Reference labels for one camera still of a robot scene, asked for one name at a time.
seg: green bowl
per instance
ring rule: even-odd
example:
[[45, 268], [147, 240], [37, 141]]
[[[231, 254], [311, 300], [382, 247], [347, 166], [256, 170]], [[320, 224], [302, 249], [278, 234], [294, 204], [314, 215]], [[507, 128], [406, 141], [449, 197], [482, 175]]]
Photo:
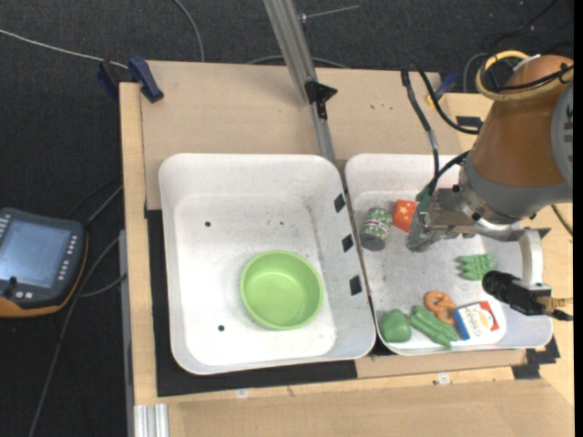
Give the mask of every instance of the green bowl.
[[261, 326], [298, 329], [322, 306], [320, 275], [302, 256], [281, 249], [251, 259], [240, 276], [240, 294], [249, 314]]

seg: white tray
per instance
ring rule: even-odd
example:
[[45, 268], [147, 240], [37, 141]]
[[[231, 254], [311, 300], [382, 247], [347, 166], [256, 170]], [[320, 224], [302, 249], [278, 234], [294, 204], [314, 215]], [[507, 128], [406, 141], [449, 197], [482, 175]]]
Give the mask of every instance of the white tray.
[[[347, 360], [372, 348], [375, 326], [343, 185], [316, 156], [178, 154], [159, 172], [170, 343], [187, 371], [212, 374]], [[256, 324], [240, 274], [256, 254], [287, 249], [318, 270], [318, 316], [297, 330]], [[362, 290], [351, 290], [358, 278]]]
[[[450, 158], [442, 156], [445, 164]], [[357, 228], [372, 207], [392, 211], [397, 199], [414, 200], [415, 195], [433, 175], [433, 157], [419, 155], [361, 154], [351, 158], [345, 168], [346, 183]], [[459, 168], [446, 172], [439, 187], [457, 183]], [[452, 351], [476, 351], [503, 348], [535, 348], [545, 345], [552, 336], [552, 322], [547, 316], [525, 316], [488, 295], [481, 281], [463, 279], [457, 258], [490, 253], [496, 269], [522, 275], [522, 255], [517, 242], [499, 242], [480, 235], [472, 239], [442, 240], [426, 252], [412, 252], [405, 246], [408, 234], [393, 226], [386, 248], [374, 252], [363, 249], [363, 263], [375, 320], [394, 308], [409, 314], [414, 305], [423, 305], [427, 291], [449, 294], [458, 306], [487, 300], [500, 326], [481, 340], [459, 340]], [[413, 329], [413, 337], [403, 343], [386, 343], [391, 351], [403, 355], [447, 351]]]

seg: wooden table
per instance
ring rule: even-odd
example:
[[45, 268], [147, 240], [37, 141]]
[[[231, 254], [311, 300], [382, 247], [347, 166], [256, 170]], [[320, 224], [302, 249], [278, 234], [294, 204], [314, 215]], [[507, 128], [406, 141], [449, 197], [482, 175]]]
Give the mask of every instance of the wooden table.
[[[350, 381], [215, 391], [160, 398], [148, 264], [145, 208], [159, 208], [157, 170], [177, 152], [317, 153], [307, 110], [284, 66], [150, 61], [165, 98], [150, 104], [138, 85], [120, 87], [128, 245], [130, 366], [136, 407], [168, 405], [171, 437], [186, 436], [551, 436], [574, 435], [573, 326], [555, 322], [562, 358], [541, 366], [542, 378], [516, 380], [528, 363], [521, 349], [423, 356], [366, 356]], [[429, 153], [424, 132], [395, 72], [321, 68], [339, 89], [328, 103], [332, 141], [342, 171], [361, 152]], [[471, 147], [424, 101], [440, 152]], [[438, 78], [431, 75], [432, 82]], [[484, 118], [490, 101], [447, 95], [446, 111]], [[572, 207], [562, 209], [569, 213]], [[537, 221], [544, 239], [545, 282], [572, 296], [572, 242], [550, 209]]]

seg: toy pretzel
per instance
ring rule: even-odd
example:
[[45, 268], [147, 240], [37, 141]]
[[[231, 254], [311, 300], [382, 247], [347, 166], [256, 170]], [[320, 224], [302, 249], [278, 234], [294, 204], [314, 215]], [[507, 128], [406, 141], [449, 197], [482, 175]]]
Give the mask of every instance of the toy pretzel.
[[443, 322], [455, 325], [452, 312], [457, 307], [452, 299], [441, 291], [428, 291], [423, 299], [425, 307]]

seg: green can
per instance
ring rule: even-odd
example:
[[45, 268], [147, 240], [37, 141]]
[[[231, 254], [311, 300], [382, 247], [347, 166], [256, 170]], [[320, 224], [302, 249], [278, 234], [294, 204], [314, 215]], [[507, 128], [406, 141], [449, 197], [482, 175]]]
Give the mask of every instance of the green can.
[[369, 208], [360, 230], [361, 246], [371, 251], [380, 251], [386, 246], [393, 217], [384, 208]]

